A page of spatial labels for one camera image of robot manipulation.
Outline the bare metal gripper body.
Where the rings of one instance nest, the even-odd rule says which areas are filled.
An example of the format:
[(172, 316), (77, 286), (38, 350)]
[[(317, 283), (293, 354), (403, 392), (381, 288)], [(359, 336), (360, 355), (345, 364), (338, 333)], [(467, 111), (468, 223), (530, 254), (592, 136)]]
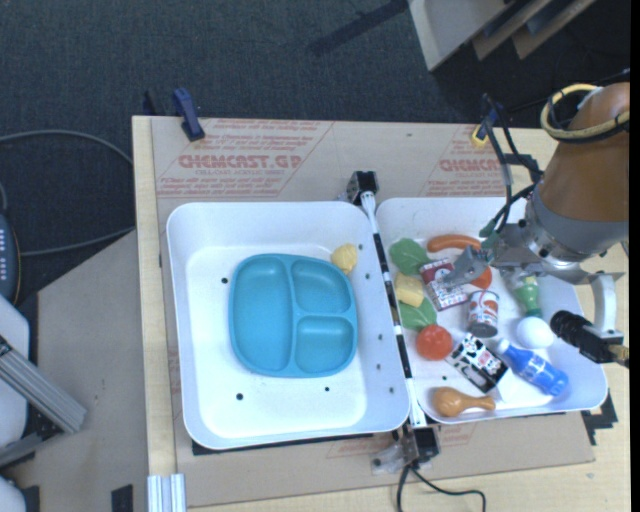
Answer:
[(491, 266), (518, 275), (586, 280), (581, 254), (574, 254), (532, 222), (507, 224), (492, 249)]

